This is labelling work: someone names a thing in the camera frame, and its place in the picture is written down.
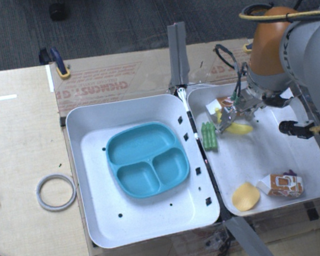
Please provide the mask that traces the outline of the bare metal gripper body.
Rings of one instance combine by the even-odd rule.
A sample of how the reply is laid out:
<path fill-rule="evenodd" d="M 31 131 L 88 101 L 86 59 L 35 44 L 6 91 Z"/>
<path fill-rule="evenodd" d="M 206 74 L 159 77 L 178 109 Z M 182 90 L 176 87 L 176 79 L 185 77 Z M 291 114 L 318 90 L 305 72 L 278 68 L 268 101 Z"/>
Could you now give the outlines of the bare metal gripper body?
<path fill-rule="evenodd" d="M 233 105 L 238 114 L 245 119 L 254 118 L 257 110 L 265 108 L 263 100 L 250 88 L 242 89 Z"/>

